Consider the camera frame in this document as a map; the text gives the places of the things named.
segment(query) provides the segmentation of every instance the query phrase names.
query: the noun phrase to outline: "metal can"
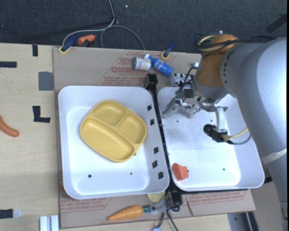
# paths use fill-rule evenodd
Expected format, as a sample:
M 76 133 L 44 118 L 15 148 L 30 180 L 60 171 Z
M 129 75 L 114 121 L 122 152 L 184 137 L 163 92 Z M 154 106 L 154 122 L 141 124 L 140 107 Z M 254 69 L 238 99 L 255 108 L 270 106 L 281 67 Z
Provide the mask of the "metal can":
M 134 57 L 132 62 L 132 68 L 133 70 L 150 71 L 151 60 Z

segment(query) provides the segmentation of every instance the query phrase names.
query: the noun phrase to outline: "yellow plastic tray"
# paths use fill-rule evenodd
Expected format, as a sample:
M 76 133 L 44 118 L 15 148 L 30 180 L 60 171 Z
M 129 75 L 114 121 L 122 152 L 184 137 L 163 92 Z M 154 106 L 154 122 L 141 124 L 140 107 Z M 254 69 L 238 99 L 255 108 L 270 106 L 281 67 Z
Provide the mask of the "yellow plastic tray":
M 88 112 L 79 131 L 82 140 L 98 154 L 113 162 L 125 162 L 144 142 L 147 127 L 126 106 L 104 100 Z

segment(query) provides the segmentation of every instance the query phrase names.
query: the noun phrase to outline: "white tray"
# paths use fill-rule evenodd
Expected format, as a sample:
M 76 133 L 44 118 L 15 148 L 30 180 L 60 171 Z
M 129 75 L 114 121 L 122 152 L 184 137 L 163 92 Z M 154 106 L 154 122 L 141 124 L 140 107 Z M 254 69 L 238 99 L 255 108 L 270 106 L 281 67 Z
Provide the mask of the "white tray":
M 79 126 L 99 102 L 111 99 L 133 110 L 147 125 L 135 156 L 111 162 L 81 139 Z M 68 86 L 59 92 L 63 184 L 75 199 L 157 193 L 170 178 L 151 94 L 140 87 Z
M 175 96 L 178 88 L 163 88 L 158 92 L 160 113 Z M 225 112 L 229 135 L 241 132 L 245 123 L 237 100 L 230 95 L 223 98 L 218 106 L 229 107 Z M 177 163 L 187 166 L 189 177 L 174 183 L 184 191 L 215 191 L 230 189 L 257 188 L 263 184 L 264 173 L 259 155 L 250 139 L 243 145 L 217 143 L 207 136 L 203 127 L 216 124 L 214 112 L 200 111 L 191 119 L 187 111 L 181 108 L 177 113 L 162 119 L 170 166 Z M 245 141 L 246 132 L 233 139 L 234 142 Z

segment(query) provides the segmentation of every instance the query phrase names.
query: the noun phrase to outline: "gray tape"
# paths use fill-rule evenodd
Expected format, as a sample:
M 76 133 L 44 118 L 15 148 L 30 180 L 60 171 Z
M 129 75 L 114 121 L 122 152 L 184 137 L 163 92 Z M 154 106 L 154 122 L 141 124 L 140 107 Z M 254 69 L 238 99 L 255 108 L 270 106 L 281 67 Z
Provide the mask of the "gray tape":
M 39 90 L 53 90 L 53 74 L 39 72 Z

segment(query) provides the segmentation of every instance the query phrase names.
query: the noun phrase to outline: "wire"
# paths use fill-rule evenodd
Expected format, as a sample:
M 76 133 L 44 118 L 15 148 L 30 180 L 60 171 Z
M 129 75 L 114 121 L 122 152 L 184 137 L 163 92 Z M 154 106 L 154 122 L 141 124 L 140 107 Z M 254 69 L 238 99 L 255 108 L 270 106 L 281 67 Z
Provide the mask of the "wire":
M 157 230 L 160 226 L 162 226 L 162 224 L 164 222 L 164 217 L 165 217 L 165 213 L 163 212 L 160 219 L 159 219 L 158 225 L 153 230 Z
M 230 139 L 234 139 L 234 138 L 237 138 L 239 136 L 241 136 L 242 134 L 244 134 L 246 131 L 248 130 L 248 128 L 244 128 L 243 131 L 241 131 L 240 133 L 237 133 L 235 135 L 222 135 L 222 138 L 225 140 L 225 141 L 228 141 Z
M 76 31 L 76 32 L 73 32 L 73 33 L 70 33 L 69 35 L 67 35 L 65 37 L 65 39 L 63 40 L 63 43 L 62 45 L 64 45 L 65 41 L 72 35 L 76 34 L 76 33 L 83 33 L 83 32 L 102 32 L 104 31 L 105 29 L 111 27 L 113 25 L 113 23 L 115 22 L 115 13 L 114 13 L 114 9 L 113 9 L 113 6 L 112 6 L 112 2 L 111 0 L 108 0 L 109 1 L 109 5 L 110 5 L 110 9 L 111 9 L 111 14 L 112 14 L 112 21 L 111 23 L 106 27 L 106 28 L 102 28 L 102 29 L 90 29 L 90 30 L 81 30 L 81 31 Z
M 232 142 L 232 141 L 226 141 L 228 144 L 233 144 L 233 145 L 243 145 L 245 143 L 247 143 L 249 140 L 251 139 L 251 134 L 249 135 L 249 137 L 243 141 L 243 142 Z
M 174 211 L 174 212 L 178 212 L 178 211 L 180 211 L 180 206 L 178 205 L 175 208 L 171 208 L 171 210 Z
M 226 46 L 234 43 L 266 43 L 268 41 L 274 40 L 276 38 L 269 37 L 269 36 L 255 36 L 251 37 L 250 39 L 245 40 L 227 40 L 224 42 L 214 43 L 214 44 L 205 44 L 206 42 L 210 42 L 214 37 L 218 36 L 218 34 L 211 34 L 211 35 L 205 35 L 198 40 L 195 41 L 194 45 L 196 46 L 197 50 L 200 52 L 202 56 L 208 56 L 212 54 L 213 52 L 220 51 L 221 49 L 225 48 Z
M 177 227 L 175 226 L 175 224 L 174 224 L 172 218 L 171 218 L 171 215 L 170 215 L 170 213 L 169 213 L 169 210 L 167 210 L 167 216 L 169 217 L 169 219 L 170 219 L 170 221 L 171 221 L 171 223 L 172 223 L 174 229 L 175 229 L 176 231 L 179 231 L 179 230 L 177 229 Z
M 188 70 L 187 74 L 185 75 L 184 81 L 183 81 L 183 83 L 182 83 L 182 85 L 181 85 L 181 87 L 180 87 L 180 91 L 183 90 L 183 88 L 184 88 L 185 85 L 189 84 L 189 83 L 192 81 L 192 79 L 189 80 L 188 82 L 187 82 L 186 80 L 187 80 L 188 76 L 190 75 L 190 72 L 191 72 L 193 69 L 198 69 L 198 68 L 197 68 L 197 67 L 191 67 L 191 68 Z
M 135 32 L 133 32 L 132 30 L 130 30 L 129 28 L 127 28 L 127 27 L 125 27 L 125 26 L 118 26 L 118 25 L 109 26 L 109 27 L 105 28 L 105 29 L 102 31 L 101 36 L 100 36 L 100 43 L 101 43 L 101 47 L 102 47 L 102 48 L 104 47 L 104 46 L 103 46 L 103 35 L 104 35 L 104 33 L 105 33 L 107 30 L 109 30 L 109 29 L 111 29 L 111 28 L 115 28 L 115 27 L 128 30 L 129 32 L 131 32 L 132 34 L 134 34 L 134 36 L 135 36 L 135 37 L 138 39 L 138 41 L 140 42 L 143 50 L 145 51 L 145 45 L 144 45 L 144 43 L 142 42 L 142 40 L 140 39 L 140 37 L 139 37 Z

